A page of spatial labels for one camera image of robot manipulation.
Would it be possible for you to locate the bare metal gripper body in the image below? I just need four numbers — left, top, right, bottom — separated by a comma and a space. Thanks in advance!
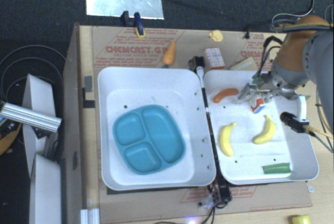
249, 72, 311, 101

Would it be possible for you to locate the red and white small carton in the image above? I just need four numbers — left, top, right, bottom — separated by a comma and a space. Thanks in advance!
249, 94, 266, 114

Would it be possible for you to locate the orange sausage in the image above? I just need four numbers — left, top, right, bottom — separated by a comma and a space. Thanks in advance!
212, 88, 239, 104

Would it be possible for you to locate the beige flat packet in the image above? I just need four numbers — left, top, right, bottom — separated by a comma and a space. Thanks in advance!
229, 56, 259, 72

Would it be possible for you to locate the yellow banana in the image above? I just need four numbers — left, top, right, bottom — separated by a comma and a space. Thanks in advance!
253, 114, 277, 145
219, 122, 238, 157

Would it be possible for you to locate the thin black and white rod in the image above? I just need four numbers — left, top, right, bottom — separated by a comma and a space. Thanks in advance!
197, 66, 223, 192

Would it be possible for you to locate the red and white printed cube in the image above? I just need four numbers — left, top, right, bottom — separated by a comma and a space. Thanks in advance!
204, 47, 226, 70

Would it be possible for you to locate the white plastic tray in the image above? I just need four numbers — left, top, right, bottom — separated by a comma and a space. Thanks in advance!
203, 69, 320, 185
97, 66, 217, 191

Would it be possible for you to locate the pale yellow toy food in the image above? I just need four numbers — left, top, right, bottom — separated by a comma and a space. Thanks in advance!
209, 30, 224, 42

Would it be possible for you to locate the green cylinder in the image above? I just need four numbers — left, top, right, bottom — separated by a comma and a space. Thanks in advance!
262, 162, 292, 175

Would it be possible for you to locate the orange carrot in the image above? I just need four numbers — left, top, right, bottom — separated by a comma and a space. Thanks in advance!
162, 41, 176, 69

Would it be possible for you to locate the blue divided plate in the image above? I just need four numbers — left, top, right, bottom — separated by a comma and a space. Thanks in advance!
112, 104, 186, 174

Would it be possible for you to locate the brown cardboard board red print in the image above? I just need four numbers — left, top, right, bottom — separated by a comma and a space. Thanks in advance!
91, 26, 313, 219

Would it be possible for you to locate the yellow-green rounded block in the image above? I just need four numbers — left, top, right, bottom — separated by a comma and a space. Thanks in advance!
291, 214, 312, 224

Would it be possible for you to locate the black cylinder on white bracket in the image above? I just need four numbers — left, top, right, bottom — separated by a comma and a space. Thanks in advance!
280, 96, 311, 134

